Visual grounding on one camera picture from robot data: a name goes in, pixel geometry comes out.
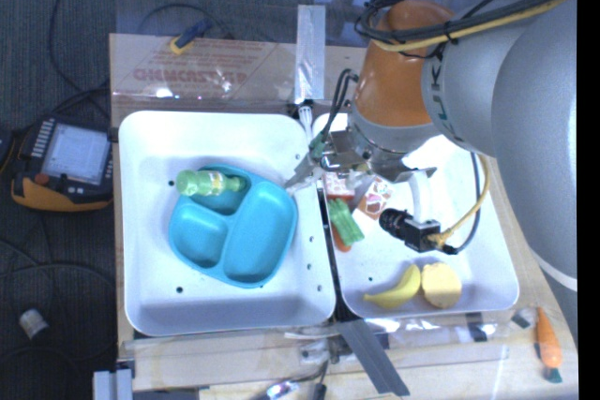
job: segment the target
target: small white object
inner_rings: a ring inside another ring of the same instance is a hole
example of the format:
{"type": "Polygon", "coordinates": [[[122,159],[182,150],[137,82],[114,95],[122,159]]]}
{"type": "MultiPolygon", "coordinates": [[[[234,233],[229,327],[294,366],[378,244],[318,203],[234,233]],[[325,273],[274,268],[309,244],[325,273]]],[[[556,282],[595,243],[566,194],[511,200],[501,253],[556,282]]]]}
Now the small white object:
{"type": "Polygon", "coordinates": [[[19,317],[19,325],[25,330],[30,340],[33,340],[38,333],[49,326],[36,308],[24,311],[19,317]]]}
{"type": "Polygon", "coordinates": [[[309,105],[303,105],[298,109],[298,116],[300,117],[300,124],[307,133],[307,143],[312,142],[312,107],[309,105]]]}
{"type": "Polygon", "coordinates": [[[409,178],[412,191],[412,218],[420,224],[432,220],[431,217],[431,184],[424,170],[418,170],[409,178]]]}

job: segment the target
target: orange carrot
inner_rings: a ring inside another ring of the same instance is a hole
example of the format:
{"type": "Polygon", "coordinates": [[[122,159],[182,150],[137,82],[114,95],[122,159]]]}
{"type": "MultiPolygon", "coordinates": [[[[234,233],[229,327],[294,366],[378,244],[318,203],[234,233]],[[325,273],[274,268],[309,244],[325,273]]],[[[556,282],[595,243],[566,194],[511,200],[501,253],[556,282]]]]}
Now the orange carrot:
{"type": "Polygon", "coordinates": [[[346,245],[342,242],[341,238],[339,237],[339,233],[336,230],[336,226],[334,226],[333,224],[331,225],[331,230],[333,231],[333,235],[334,235],[334,242],[336,244],[336,247],[339,251],[341,252],[350,252],[350,249],[352,248],[351,245],[346,245]]]}
{"type": "Polygon", "coordinates": [[[537,307],[537,343],[540,348],[540,359],[548,368],[558,368],[563,363],[563,351],[559,340],[552,329],[550,320],[542,307],[537,307]]]}

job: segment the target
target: blue divided tray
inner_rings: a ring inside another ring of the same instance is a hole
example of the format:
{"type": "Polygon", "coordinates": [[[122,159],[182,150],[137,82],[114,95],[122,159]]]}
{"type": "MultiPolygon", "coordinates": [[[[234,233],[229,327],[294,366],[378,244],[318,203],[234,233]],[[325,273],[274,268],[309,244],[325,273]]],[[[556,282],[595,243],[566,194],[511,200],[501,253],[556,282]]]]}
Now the blue divided tray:
{"type": "Polygon", "coordinates": [[[298,212],[286,190],[247,170],[211,164],[247,180],[240,192],[212,197],[180,196],[172,211],[169,243],[184,263],[246,289],[277,272],[295,232],[298,212]]]}

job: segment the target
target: green bottle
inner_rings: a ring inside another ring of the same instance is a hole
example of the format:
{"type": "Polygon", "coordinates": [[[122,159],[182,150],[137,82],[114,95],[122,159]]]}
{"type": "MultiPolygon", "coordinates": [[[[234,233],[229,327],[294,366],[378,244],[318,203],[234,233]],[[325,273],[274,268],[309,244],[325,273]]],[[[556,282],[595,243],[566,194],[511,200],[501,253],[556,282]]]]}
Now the green bottle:
{"type": "Polygon", "coordinates": [[[181,195],[203,197],[220,195],[225,190],[239,192],[246,186],[246,180],[237,175],[225,175],[218,170],[182,170],[175,180],[181,195]]]}

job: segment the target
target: yellow toy banana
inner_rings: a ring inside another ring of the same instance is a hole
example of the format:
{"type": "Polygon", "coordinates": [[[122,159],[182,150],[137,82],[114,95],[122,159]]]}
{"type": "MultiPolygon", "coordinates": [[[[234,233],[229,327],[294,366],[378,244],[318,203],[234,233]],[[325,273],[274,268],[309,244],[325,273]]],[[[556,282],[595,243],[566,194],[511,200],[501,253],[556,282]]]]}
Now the yellow toy banana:
{"type": "Polygon", "coordinates": [[[412,264],[394,287],[374,295],[365,293],[363,300],[373,302],[381,308],[397,308],[414,297],[420,287],[421,271],[419,267],[412,264]]]}

